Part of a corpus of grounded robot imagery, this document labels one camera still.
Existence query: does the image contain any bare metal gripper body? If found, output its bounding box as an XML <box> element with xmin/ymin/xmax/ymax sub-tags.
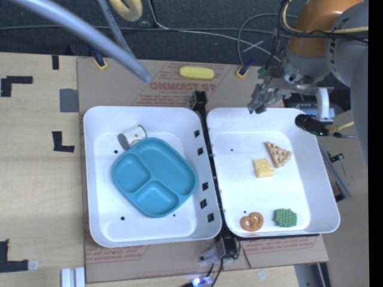
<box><xmin>253</xmin><ymin>65</ymin><xmax>324</xmax><ymax>103</ymax></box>

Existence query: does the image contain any pizza slice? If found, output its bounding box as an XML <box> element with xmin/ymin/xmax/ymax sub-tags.
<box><xmin>263</xmin><ymin>141</ymin><xmax>293</xmax><ymax>169</ymax></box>

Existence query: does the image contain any yellow cheese wedge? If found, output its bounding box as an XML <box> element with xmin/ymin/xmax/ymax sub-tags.
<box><xmin>252</xmin><ymin>157</ymin><xmax>275</xmax><ymax>179</ymax></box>

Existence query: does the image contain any yellow corn cob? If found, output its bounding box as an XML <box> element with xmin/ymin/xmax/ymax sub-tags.
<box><xmin>179</xmin><ymin>66</ymin><xmax>215</xmax><ymax>80</ymax></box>

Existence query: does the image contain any thin black rod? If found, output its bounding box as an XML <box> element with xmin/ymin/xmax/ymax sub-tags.
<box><xmin>198</xmin><ymin>108</ymin><xmax>229</xmax><ymax>239</ymax></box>

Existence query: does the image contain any white plastic tray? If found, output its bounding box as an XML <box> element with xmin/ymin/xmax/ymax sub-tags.
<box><xmin>83</xmin><ymin>105</ymin><xmax>223</xmax><ymax>248</ymax></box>
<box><xmin>206</xmin><ymin>106</ymin><xmax>341</xmax><ymax>239</ymax></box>

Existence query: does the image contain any orange pretzel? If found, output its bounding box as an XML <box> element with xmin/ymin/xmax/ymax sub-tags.
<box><xmin>239</xmin><ymin>211</ymin><xmax>265</xmax><ymax>233</ymax></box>

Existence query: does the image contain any blue divided plate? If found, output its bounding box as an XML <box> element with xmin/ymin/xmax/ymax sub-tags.
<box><xmin>112</xmin><ymin>137</ymin><xmax>199</xmax><ymax>219</ymax></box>

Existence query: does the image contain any white can with orange dots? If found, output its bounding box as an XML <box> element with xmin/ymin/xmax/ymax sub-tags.
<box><xmin>117</xmin><ymin>124</ymin><xmax>148</xmax><ymax>150</ymax></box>

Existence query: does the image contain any brown cardboard board red print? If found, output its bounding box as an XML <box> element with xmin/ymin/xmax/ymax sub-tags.
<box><xmin>77</xmin><ymin>57</ymin><xmax>330</xmax><ymax>284</ymax></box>

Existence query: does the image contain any black cylinder on white bracket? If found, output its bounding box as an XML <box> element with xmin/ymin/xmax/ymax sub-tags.
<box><xmin>294</xmin><ymin>87</ymin><xmax>334</xmax><ymax>138</ymax></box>

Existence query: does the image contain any black block with wires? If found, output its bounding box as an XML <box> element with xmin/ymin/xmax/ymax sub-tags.
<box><xmin>190</xmin><ymin>90</ymin><xmax>208</xmax><ymax>111</ymax></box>
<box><xmin>219</xmin><ymin>237</ymin><xmax>241</xmax><ymax>260</ymax></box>

